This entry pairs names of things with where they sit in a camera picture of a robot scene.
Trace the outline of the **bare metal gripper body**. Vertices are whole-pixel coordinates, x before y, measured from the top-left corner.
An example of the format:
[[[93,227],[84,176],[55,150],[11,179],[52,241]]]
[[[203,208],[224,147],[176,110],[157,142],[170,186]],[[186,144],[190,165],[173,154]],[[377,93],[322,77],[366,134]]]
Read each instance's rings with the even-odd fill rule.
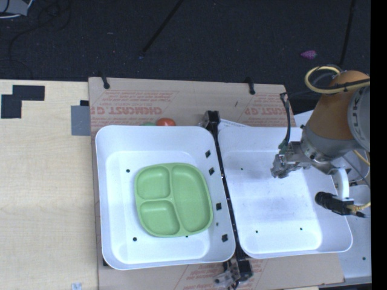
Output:
[[[282,162],[299,163],[299,169],[314,167],[325,174],[330,174],[334,170],[332,160],[306,141],[291,141],[282,148]]]

